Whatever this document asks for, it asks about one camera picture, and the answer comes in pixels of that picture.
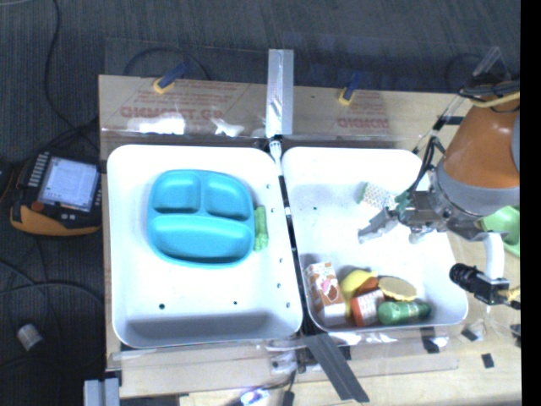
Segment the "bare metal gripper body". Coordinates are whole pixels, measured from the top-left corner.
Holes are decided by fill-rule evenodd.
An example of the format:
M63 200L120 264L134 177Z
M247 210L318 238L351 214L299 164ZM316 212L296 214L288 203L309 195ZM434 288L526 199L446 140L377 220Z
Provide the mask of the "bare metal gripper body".
M412 233L444 232L458 220L460 210L436 189L406 190L396 197L399 222Z

